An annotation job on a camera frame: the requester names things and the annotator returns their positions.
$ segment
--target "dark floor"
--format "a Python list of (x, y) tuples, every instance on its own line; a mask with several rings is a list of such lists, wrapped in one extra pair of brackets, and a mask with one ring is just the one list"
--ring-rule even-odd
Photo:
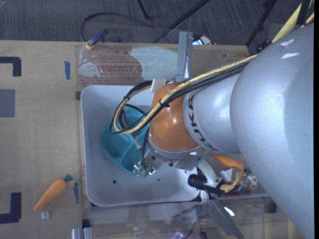
[[(145, 19), (137, 0), (0, 0), (2, 40), (88, 40), (104, 28), (107, 41), (157, 42), (166, 30), (200, 0), (142, 0), (150, 19)], [(178, 29), (206, 35), (217, 44), (244, 45), (257, 25), (265, 0), (209, 0)], [(274, 25), (287, 21), (302, 0), (278, 0), (249, 46), (250, 52), (267, 38)], [(80, 23), (89, 15), (107, 14)], [(177, 42), (174, 35), (161, 42)]]

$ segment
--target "gray square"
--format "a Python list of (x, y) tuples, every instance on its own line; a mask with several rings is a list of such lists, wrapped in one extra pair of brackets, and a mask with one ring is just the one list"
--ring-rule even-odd
[(0, 89), (0, 118), (14, 117), (15, 90)]

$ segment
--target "sink basin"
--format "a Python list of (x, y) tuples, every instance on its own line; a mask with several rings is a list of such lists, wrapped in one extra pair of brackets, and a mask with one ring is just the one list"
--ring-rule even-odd
[[(112, 120), (116, 107), (132, 86), (92, 85), (81, 94), (86, 190), (90, 201), (100, 207), (118, 205), (188, 202), (199, 192), (188, 185), (193, 171), (183, 171), (168, 164), (153, 175), (135, 177), (114, 163), (103, 151), (100, 136)], [(145, 90), (130, 100), (130, 104), (147, 111), (153, 94)]]

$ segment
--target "carrot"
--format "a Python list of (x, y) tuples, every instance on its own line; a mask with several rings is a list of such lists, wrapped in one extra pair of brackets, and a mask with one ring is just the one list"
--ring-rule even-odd
[(47, 203), (51, 202), (65, 190), (65, 187), (66, 183), (64, 180), (56, 180), (53, 182), (33, 207), (33, 210), (36, 211), (45, 206)]
[(241, 168), (243, 167), (242, 162), (240, 162), (239, 160), (233, 159), (231, 157), (226, 157), (226, 156), (218, 155), (218, 154), (212, 154), (212, 157), (215, 158), (224, 166), (226, 166), (227, 168), (236, 168), (238, 170), (241, 170)]

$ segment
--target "orange object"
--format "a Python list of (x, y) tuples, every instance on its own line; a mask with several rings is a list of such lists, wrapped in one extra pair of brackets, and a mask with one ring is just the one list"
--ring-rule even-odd
[(56, 180), (51, 184), (51, 186), (44, 192), (40, 200), (33, 207), (33, 210), (38, 210), (45, 206), (47, 203), (51, 202), (57, 196), (59, 196), (66, 187), (66, 183), (64, 180)]
[[(180, 83), (171, 83), (161, 87), (154, 95), (152, 108)], [(150, 139), (164, 151), (179, 152), (192, 150), (198, 144), (189, 136), (183, 119), (183, 101), (181, 96), (163, 108), (150, 122)]]
[(218, 155), (218, 154), (212, 154), (212, 157), (215, 158), (224, 166), (226, 166), (227, 168), (236, 168), (238, 170), (241, 170), (241, 168), (243, 167), (242, 162), (231, 157), (226, 157), (226, 156)]

